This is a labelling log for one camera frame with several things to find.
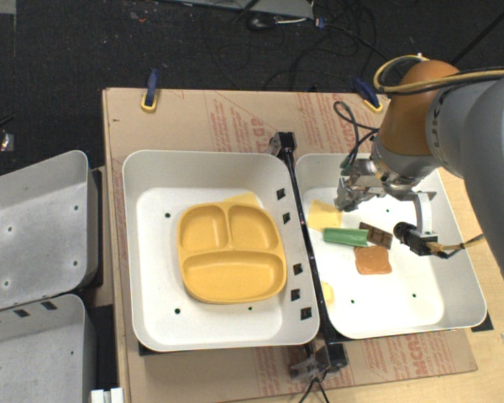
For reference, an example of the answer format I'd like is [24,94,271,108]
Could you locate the brown cardboard board, red print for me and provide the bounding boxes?
[102,87,479,403]

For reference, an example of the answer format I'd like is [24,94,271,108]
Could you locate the orange-brown toast slice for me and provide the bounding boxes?
[353,244,393,276]

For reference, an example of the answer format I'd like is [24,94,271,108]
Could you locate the thin black rod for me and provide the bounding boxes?
[281,149,341,364]

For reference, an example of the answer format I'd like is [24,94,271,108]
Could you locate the yellow cheese slice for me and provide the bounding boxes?
[307,199,345,233]

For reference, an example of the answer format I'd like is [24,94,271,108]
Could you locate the small yellow round piece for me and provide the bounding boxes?
[319,281,336,306]

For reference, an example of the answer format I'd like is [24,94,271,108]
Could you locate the brown chocolate bar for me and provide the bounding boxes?
[358,221,394,251]

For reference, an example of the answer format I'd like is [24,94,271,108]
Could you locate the yellow divided plate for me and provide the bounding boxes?
[176,201,289,306]

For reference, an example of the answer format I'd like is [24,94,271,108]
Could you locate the black block with thin wires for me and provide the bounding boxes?
[269,131,299,160]
[288,341,349,380]

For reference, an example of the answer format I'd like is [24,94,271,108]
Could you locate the black computer mouse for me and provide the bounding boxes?
[246,13,279,33]

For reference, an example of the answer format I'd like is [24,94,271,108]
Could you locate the black cylinder on white bracket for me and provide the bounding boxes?
[392,191,440,258]

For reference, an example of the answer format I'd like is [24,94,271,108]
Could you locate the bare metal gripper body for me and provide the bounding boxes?
[341,157,422,202]

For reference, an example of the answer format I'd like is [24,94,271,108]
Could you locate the white plastic tray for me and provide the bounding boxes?
[294,152,488,341]
[0,149,100,315]
[0,293,98,403]
[121,149,322,353]

